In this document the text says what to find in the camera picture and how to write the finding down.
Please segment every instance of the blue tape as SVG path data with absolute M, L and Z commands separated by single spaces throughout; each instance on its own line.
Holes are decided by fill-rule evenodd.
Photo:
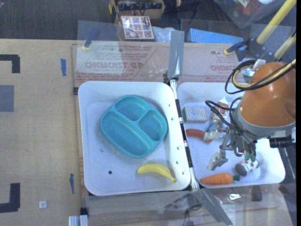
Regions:
M 72 194 L 74 194 L 74 175 L 72 173 L 70 174 L 69 182 L 71 185 Z
M 61 58 L 61 69 L 63 76 L 66 76 L 67 66 L 66 66 L 66 60 Z
M 91 45 L 92 40 L 98 40 L 99 33 L 100 33 L 99 29 L 97 29 L 95 27 L 92 28 L 86 39 L 86 43 L 85 43 L 84 47 L 88 48 Z

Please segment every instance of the toy carrot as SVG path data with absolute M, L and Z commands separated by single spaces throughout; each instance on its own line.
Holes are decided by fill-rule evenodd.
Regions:
M 240 176 L 239 175 L 232 176 L 228 172 L 223 172 L 223 173 L 218 173 L 218 174 L 208 176 L 206 178 L 202 178 L 200 180 L 200 182 L 201 183 L 207 183 L 207 184 L 222 185 L 222 184 L 229 184 L 233 180 L 239 181 Z
M 205 132 L 202 131 L 202 130 L 198 130 L 198 129 L 186 129 L 186 135 L 188 137 L 195 136 L 195 137 L 199 137 L 201 139 L 204 139 Z

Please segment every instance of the plastic bag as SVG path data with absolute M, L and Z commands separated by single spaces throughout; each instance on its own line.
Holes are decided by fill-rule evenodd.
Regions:
M 156 42 L 169 43 L 171 31 L 174 31 L 175 29 L 174 28 L 153 27 L 152 30 L 154 32 Z

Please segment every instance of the yellow banana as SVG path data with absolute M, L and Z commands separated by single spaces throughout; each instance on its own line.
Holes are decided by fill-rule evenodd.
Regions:
M 165 177 L 169 178 L 173 182 L 175 182 L 175 180 L 176 180 L 171 175 L 170 170 L 168 169 L 167 166 L 165 166 L 163 164 L 160 164 L 160 163 L 156 163 L 156 162 L 148 162 L 148 163 L 145 163 L 145 164 L 141 165 L 140 168 L 138 168 L 137 172 L 138 173 L 154 172 L 154 173 L 158 173 L 162 176 L 165 176 Z

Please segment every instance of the blue divided plate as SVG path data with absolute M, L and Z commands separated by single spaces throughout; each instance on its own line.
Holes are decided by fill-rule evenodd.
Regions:
M 150 103 L 134 95 L 117 100 L 103 114 L 105 137 L 125 154 L 141 158 L 156 149 L 167 133 L 167 121 Z

